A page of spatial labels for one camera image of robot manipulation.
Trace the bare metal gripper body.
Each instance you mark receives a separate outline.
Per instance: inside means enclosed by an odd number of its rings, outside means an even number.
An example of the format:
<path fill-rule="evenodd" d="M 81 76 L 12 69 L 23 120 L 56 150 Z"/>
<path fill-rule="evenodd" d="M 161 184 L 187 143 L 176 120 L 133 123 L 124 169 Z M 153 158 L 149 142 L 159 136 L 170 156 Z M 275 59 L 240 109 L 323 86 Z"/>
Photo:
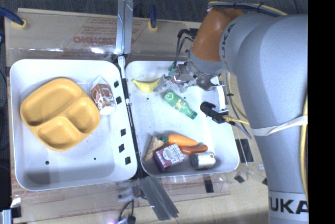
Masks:
<path fill-rule="evenodd" d="M 172 63 L 168 68 L 171 82 L 198 86 L 202 90 L 212 91 L 218 87 L 218 82 L 212 80 L 218 76 L 218 64 L 213 62 L 182 62 Z"/>

